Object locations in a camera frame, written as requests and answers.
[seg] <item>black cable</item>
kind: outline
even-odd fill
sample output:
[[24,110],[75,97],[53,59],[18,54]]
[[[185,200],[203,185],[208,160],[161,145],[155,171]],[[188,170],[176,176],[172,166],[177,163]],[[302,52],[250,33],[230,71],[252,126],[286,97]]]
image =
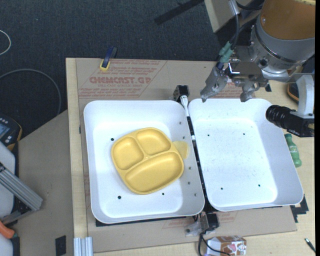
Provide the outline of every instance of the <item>black cable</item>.
[[248,7],[248,6],[244,6],[244,5],[236,2],[236,5],[237,5],[238,7],[240,7],[241,9],[243,9],[243,10],[251,11],[251,12],[253,12],[253,11],[259,11],[259,10],[262,9],[262,4],[259,5],[259,6],[257,6],[257,7]]
[[192,216],[192,218],[193,218],[194,222],[196,222],[196,221],[198,220],[198,216],[199,216],[199,215]]
[[232,45],[230,47],[231,50],[233,50],[236,47],[236,44],[238,42],[239,34],[240,34],[240,23],[239,23],[239,16],[235,15],[235,34],[232,41]]
[[[256,23],[257,18],[253,18],[249,21],[247,21],[245,24],[243,24],[240,28],[239,28],[239,35],[241,32],[243,32],[248,26],[252,26],[254,23]],[[236,34],[234,34],[231,39],[229,40],[229,42],[233,42],[235,40]]]
[[10,71],[8,73],[5,73],[3,75],[0,76],[0,80],[8,75],[11,75],[13,73],[17,73],[17,72],[35,72],[35,73],[38,73],[38,74],[41,74],[43,76],[45,76],[46,78],[48,78],[52,83],[53,85],[55,86],[57,92],[58,92],[58,97],[59,97],[59,105],[58,105],[58,111],[57,111],[57,114],[56,115],[59,115],[60,114],[60,111],[61,111],[61,104],[62,104],[62,98],[61,98],[61,93],[60,93],[60,90],[59,90],[59,87],[58,85],[56,84],[56,82],[50,77],[48,76],[46,73],[43,73],[39,70],[36,70],[36,69],[31,69],[31,68],[21,68],[21,69],[16,69],[16,70],[13,70],[13,71]]
[[230,256],[230,254],[227,253],[227,252],[213,249],[213,248],[207,243],[207,241],[205,240],[205,238],[204,238],[204,236],[203,236],[205,233],[206,233],[206,231],[204,231],[204,232],[202,232],[202,233],[199,234],[199,242],[198,242],[198,253],[199,253],[199,256],[202,256],[202,255],[201,255],[201,242],[202,242],[202,241],[205,243],[205,245],[206,245],[210,250],[212,250],[212,251],[214,251],[214,252],[216,252],[216,253],[220,253],[220,254],[224,254],[224,255]]

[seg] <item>small box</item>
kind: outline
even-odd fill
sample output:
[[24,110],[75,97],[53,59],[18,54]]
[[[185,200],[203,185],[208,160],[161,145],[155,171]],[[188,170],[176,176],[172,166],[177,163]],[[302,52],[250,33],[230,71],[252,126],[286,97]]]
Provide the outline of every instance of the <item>small box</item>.
[[208,247],[206,251],[207,256],[246,255],[247,241],[244,238],[237,235],[217,236],[208,240],[207,243],[212,249],[217,250],[213,251]]

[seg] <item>white tray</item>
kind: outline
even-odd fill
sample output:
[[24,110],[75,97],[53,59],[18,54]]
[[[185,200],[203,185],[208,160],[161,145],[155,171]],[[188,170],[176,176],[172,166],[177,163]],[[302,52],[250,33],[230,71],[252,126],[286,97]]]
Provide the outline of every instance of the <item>white tray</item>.
[[207,198],[219,211],[295,205],[303,189],[284,133],[264,99],[189,104]]
[[[267,121],[264,99],[195,99],[189,104],[209,203],[219,211],[298,204],[302,186],[283,131]],[[146,127],[172,141],[192,139],[183,107],[172,100],[97,100],[84,109],[92,213],[107,224],[193,216],[205,197],[193,150],[182,176],[160,191],[131,192],[113,164],[111,147]]]
[[97,100],[84,109],[92,213],[107,224],[197,215],[205,204],[193,150],[182,176],[151,194],[131,192],[112,158],[113,141],[137,129],[154,127],[172,141],[192,140],[183,107],[172,100]]

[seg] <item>cardboard sheet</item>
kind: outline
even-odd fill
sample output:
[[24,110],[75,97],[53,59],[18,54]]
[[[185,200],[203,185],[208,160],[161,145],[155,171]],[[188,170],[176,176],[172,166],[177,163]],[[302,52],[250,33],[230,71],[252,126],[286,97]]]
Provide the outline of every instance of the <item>cardboard sheet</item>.
[[[189,101],[200,97],[214,63],[192,61],[112,59],[107,72],[99,69],[100,59],[76,59],[79,117],[88,234],[95,253],[198,241],[186,236],[192,217],[128,224],[97,226],[90,205],[90,179],[83,110],[94,100],[168,100],[177,85],[188,85]],[[217,98],[238,98],[242,89],[227,84]],[[289,206],[217,212],[220,227],[209,237],[252,236],[295,231]]]

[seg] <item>yellow divided plate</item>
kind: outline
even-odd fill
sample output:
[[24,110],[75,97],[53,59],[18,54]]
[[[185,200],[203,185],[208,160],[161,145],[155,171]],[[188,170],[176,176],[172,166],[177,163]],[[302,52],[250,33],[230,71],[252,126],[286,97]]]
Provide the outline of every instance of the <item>yellow divided plate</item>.
[[173,142],[159,129],[135,130],[114,142],[111,157],[127,187],[150,194],[177,180],[183,159]]

